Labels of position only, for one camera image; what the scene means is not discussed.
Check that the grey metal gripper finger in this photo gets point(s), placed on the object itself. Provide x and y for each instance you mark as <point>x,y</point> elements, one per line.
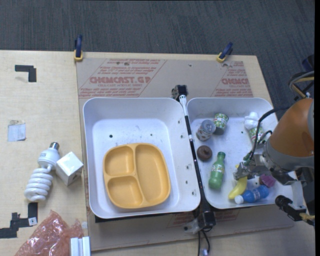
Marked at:
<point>240,170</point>
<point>253,174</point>

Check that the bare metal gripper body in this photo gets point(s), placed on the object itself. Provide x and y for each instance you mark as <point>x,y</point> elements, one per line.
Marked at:
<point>261,166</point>

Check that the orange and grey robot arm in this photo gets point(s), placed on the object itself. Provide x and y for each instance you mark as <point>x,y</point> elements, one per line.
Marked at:
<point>290,132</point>

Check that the purple and pink cupcake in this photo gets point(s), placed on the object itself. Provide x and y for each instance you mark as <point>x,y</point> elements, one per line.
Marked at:
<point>267,180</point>

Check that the yellow banana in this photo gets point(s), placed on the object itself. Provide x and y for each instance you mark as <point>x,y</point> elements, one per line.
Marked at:
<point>239,188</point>

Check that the blue bottle with white cap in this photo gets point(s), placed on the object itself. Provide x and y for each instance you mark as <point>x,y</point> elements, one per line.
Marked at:
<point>253,195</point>

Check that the white plastic tray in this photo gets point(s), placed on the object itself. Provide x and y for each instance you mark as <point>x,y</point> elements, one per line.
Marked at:
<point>140,120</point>
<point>232,147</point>

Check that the white bottle with green print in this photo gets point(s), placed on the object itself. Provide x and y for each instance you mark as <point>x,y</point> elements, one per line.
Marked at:
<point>253,125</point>

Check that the brown doughnut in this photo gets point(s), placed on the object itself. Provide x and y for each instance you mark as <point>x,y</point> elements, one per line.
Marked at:
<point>200,153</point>

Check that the thin black and white rod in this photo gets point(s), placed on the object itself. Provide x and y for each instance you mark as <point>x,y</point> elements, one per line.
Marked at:
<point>193,150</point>

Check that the green and white can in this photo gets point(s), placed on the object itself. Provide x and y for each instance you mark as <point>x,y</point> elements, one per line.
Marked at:
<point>221,122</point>

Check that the brown can with grey lid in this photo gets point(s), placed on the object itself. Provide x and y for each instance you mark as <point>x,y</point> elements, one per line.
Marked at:
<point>205,131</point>

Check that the yellow divided plate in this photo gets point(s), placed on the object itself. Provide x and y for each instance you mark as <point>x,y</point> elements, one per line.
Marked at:
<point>150,172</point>

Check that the brown cardboard board red print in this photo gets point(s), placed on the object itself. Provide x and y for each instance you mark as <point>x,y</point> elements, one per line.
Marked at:
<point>160,75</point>

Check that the white cube box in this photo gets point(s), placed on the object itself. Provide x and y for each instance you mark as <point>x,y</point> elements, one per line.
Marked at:
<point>68,167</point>

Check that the white spiral light bulb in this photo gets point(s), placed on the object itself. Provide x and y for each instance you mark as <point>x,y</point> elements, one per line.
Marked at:
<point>40,180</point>

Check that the pink bubble wrap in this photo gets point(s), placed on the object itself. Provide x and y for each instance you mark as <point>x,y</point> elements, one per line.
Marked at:
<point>50,235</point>

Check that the black cylinder on white bracket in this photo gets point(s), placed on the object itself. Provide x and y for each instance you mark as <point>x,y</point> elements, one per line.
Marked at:
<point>290,208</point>

